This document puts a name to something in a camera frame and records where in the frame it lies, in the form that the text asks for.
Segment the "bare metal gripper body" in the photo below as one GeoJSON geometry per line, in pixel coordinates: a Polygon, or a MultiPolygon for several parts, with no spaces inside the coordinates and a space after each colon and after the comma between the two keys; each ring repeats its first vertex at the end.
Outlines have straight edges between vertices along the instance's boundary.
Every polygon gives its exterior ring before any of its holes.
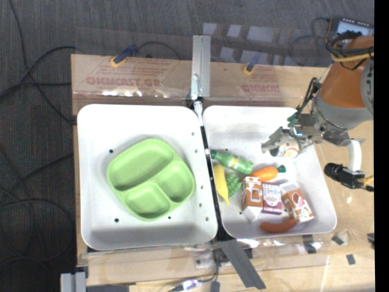
{"type": "Polygon", "coordinates": [[[347,129],[333,125],[321,115],[295,113],[288,117],[287,121],[289,134],[296,140],[308,137],[314,141],[314,144],[327,141],[341,147],[350,143],[347,129]]]}

